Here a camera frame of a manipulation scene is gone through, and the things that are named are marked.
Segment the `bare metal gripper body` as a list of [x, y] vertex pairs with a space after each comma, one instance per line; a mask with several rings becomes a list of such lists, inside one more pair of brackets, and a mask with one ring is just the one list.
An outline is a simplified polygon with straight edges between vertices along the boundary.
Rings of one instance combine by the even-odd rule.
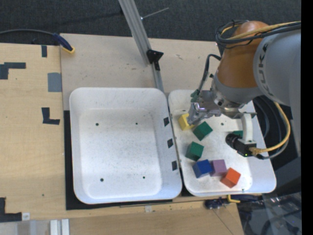
[[246, 94], [245, 90], [195, 90], [192, 103], [197, 112], [210, 111], [215, 117], [241, 118], [244, 114], [240, 109], [246, 104]]

